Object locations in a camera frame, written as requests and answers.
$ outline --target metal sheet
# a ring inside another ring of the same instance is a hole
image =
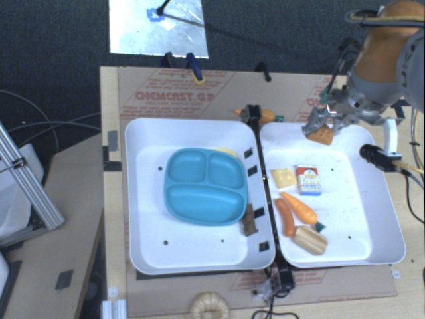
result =
[[[122,54],[208,58],[201,0],[110,0],[110,51]]]

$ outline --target blue divided plate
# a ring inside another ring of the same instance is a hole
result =
[[[245,214],[244,166],[216,150],[185,148],[169,159],[165,204],[176,218],[201,225],[231,225]]]

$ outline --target aluminum frame rail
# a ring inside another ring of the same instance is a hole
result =
[[[53,230],[63,224],[65,218],[50,200],[1,122],[0,159],[3,160],[19,187],[23,190],[46,228]]]

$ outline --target cable connector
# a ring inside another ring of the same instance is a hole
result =
[[[398,169],[401,169],[401,170],[412,170],[412,171],[415,171],[415,172],[419,173],[420,175],[424,175],[424,170],[418,169],[417,167],[413,167],[413,166],[407,164],[406,162],[403,162],[403,161],[394,161],[392,164],[395,165]]]

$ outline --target toy carrot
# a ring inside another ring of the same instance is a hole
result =
[[[295,234],[294,218],[292,217],[291,209],[288,207],[283,199],[275,200],[274,204],[278,208],[280,215],[284,219],[284,235],[286,237],[293,237]]]
[[[317,223],[317,214],[315,211],[306,205],[304,202],[301,202],[299,199],[296,199],[294,196],[291,196],[285,191],[282,192],[282,196],[285,201],[288,202],[288,205],[295,211],[295,214],[308,225],[314,225]]]

